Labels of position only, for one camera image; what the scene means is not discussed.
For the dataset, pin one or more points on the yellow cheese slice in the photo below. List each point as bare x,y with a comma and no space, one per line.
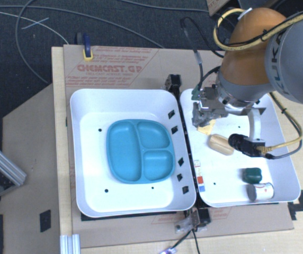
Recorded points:
207,129

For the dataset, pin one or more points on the brown cardboard board, red print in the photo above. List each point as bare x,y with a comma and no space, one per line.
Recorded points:
119,70

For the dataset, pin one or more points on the tan bread roll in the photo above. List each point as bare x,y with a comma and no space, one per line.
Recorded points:
219,144

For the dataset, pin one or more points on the blue divided plate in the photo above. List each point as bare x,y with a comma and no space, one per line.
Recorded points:
125,152

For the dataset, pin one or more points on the white can with grey lid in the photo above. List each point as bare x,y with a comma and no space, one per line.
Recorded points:
262,191

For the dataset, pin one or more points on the black cylinder on white bracket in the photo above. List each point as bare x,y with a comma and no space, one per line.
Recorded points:
244,143

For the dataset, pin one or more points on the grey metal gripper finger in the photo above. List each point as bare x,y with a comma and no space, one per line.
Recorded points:
208,119
197,117

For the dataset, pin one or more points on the white plastic tray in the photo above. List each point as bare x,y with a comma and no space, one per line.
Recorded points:
93,152
228,173

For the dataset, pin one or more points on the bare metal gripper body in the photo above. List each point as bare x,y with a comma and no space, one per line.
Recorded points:
212,105

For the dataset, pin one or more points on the dark green pepper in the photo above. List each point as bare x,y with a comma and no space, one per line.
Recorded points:
251,175

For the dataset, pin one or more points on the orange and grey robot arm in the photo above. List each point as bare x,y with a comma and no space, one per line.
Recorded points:
249,62

